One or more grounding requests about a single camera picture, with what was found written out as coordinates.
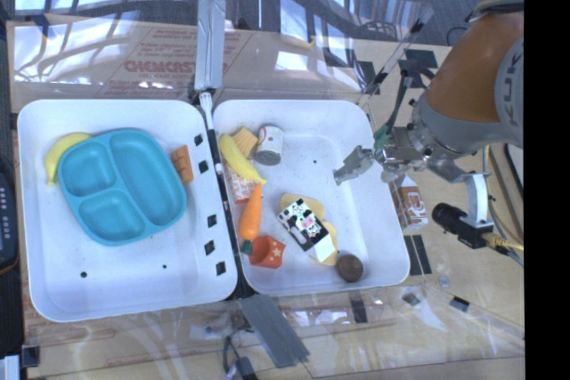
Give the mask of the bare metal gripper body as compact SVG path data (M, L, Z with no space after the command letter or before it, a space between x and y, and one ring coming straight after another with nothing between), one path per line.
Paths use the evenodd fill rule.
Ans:
M422 171L443 163L446 150L425 125L383 125L375 133L375 158L390 172Z

